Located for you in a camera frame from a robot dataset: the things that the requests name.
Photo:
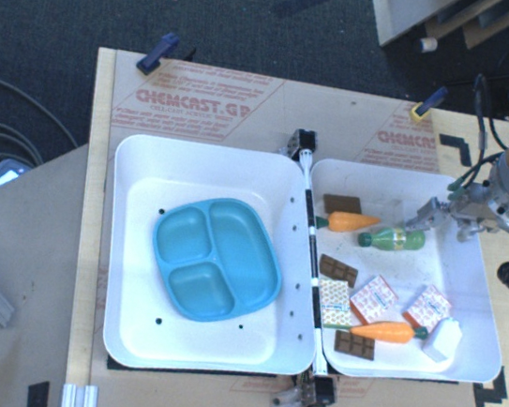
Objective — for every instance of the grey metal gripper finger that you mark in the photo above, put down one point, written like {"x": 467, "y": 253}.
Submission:
{"x": 468, "y": 229}
{"x": 428, "y": 214}

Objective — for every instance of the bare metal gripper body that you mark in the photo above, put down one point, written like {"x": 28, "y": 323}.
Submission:
{"x": 476, "y": 207}

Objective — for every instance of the green bottle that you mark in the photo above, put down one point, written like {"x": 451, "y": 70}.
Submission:
{"x": 396, "y": 238}

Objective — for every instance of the white plastic tray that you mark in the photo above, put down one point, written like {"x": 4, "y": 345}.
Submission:
{"x": 133, "y": 251}
{"x": 414, "y": 274}

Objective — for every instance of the orange carrot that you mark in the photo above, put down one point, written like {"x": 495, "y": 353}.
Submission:
{"x": 348, "y": 222}
{"x": 382, "y": 331}

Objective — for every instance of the brown chocolate bar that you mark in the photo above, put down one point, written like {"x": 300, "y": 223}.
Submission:
{"x": 342, "y": 204}
{"x": 354, "y": 345}
{"x": 338, "y": 270}

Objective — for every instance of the red and white carton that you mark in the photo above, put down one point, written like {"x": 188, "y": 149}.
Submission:
{"x": 428, "y": 307}
{"x": 373, "y": 300}

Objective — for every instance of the thin black and white rod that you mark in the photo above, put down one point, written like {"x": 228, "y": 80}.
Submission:
{"x": 312, "y": 230}

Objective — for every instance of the yellow patterned packet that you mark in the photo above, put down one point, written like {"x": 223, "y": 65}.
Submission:
{"x": 335, "y": 305}

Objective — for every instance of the blue divided plate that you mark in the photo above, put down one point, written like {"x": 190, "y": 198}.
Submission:
{"x": 230, "y": 241}

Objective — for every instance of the brown cardboard board, red print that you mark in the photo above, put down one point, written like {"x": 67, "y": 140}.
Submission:
{"x": 250, "y": 102}

